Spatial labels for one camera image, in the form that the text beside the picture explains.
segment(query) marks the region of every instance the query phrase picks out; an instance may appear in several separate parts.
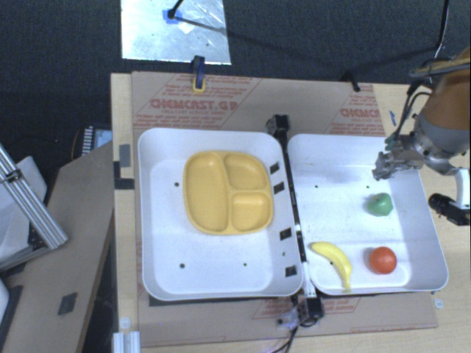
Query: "white bracket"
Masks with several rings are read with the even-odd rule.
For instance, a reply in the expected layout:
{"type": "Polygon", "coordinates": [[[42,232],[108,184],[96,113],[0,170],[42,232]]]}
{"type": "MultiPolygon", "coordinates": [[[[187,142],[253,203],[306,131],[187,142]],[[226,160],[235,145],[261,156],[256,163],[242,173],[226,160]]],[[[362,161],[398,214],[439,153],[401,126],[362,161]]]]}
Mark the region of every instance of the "white bracket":
{"type": "Polygon", "coordinates": [[[460,209],[470,208],[470,171],[460,168],[455,172],[456,204],[460,209]]]}
{"type": "Polygon", "coordinates": [[[141,353],[140,333],[113,333],[113,353],[141,353]]]}
{"type": "Polygon", "coordinates": [[[302,275],[303,277],[303,284],[302,289],[304,290],[304,294],[308,298],[317,298],[316,288],[312,283],[311,276],[309,275],[309,263],[302,262],[302,275]]]}

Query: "white tray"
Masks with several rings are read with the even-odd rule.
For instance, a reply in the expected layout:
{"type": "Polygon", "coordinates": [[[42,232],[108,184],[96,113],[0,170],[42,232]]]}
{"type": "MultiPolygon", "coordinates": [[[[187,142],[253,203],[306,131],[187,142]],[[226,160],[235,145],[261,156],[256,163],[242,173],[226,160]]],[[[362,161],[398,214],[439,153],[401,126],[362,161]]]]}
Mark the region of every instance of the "white tray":
{"type": "Polygon", "coordinates": [[[448,280],[442,248],[419,172],[403,171],[376,181],[372,169],[384,138],[296,135],[288,144],[309,275],[324,293],[368,294],[438,290],[448,280]],[[394,209],[386,217],[366,210],[372,195],[386,192],[394,209]],[[336,269],[312,252],[310,243],[329,241],[349,257],[351,289],[342,287],[336,269]],[[388,246],[397,267],[388,275],[372,273],[368,255],[388,246]]]}
{"type": "Polygon", "coordinates": [[[302,284],[288,183],[279,143],[254,132],[156,128],[138,142],[141,183],[143,280],[164,301],[230,297],[287,296],[302,284]],[[209,235],[188,220],[183,169],[200,151],[241,151],[258,158],[270,174],[274,194],[271,224],[245,235],[209,235]],[[291,237],[280,232],[291,229],[291,237]]]}

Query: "green apple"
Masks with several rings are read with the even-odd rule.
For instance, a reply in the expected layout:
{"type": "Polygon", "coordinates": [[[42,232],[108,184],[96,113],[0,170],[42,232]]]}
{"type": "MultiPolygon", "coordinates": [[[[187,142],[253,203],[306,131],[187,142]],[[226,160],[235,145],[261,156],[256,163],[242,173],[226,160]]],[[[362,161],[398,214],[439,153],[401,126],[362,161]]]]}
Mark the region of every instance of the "green apple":
{"type": "Polygon", "coordinates": [[[374,195],[366,204],[366,208],[377,216],[388,215],[392,211],[391,196],[387,193],[374,195]]]}

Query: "tomato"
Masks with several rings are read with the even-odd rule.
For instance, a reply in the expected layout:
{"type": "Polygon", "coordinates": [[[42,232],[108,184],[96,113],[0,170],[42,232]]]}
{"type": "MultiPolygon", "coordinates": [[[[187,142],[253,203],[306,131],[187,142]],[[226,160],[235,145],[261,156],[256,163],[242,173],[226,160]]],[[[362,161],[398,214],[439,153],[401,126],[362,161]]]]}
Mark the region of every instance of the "tomato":
{"type": "Polygon", "coordinates": [[[369,256],[369,265],[374,272],[390,274],[396,269],[397,258],[389,247],[378,247],[369,256]]]}

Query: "banana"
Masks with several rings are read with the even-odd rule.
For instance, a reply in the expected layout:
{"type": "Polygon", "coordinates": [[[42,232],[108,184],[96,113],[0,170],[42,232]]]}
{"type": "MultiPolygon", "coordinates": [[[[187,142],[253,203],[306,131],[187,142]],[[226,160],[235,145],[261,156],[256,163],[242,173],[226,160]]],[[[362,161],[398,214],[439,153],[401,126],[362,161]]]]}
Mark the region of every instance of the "banana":
{"type": "Polygon", "coordinates": [[[350,288],[350,275],[352,273],[352,263],[347,255],[336,245],[329,242],[315,242],[311,244],[311,249],[317,254],[329,259],[339,270],[346,288],[350,288]]]}

